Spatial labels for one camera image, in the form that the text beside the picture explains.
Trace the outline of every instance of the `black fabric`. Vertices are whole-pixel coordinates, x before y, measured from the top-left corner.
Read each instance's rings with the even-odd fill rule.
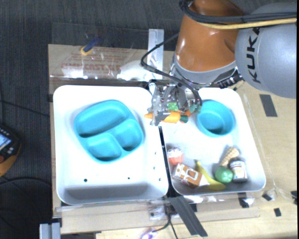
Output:
[[[231,0],[252,12],[272,2]],[[0,85],[3,123],[22,139],[15,164],[0,178],[0,239],[37,239],[40,223],[52,218],[48,44],[70,41],[75,25],[179,31],[179,0],[0,0]],[[31,182],[7,180],[31,177]]]

